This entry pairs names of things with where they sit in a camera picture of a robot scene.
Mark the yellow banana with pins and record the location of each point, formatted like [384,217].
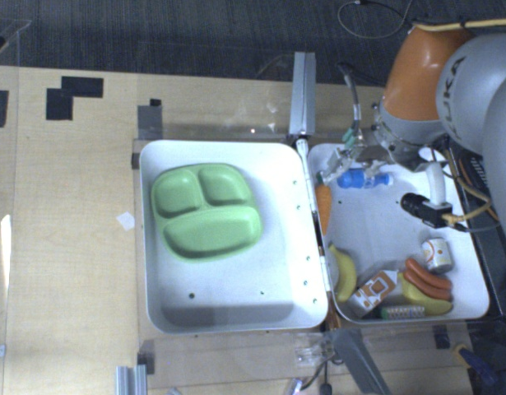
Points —
[346,274]
[421,302]

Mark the green patterned packet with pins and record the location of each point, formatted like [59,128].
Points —
[402,312]

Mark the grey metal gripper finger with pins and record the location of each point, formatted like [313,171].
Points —
[334,164]
[369,168]

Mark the brown and white carton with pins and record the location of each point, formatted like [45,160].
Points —
[374,292]

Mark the blue plastic bottle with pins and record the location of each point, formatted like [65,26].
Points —
[353,179]

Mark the black cylinder on white bracket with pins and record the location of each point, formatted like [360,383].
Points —
[425,208]

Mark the green divided plate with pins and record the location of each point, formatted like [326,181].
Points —
[207,214]

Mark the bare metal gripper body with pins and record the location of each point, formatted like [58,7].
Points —
[376,152]

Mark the red sausage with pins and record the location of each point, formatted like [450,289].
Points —
[425,288]
[431,278]

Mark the white plastic tray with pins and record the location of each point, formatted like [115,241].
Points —
[380,224]
[236,294]

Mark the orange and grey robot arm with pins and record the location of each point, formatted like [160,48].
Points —
[462,97]

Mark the thin black and white rod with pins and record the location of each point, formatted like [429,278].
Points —
[314,208]

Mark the white and orange can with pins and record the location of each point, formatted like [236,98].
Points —
[437,255]

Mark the orange carrot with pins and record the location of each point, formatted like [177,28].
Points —
[323,208]

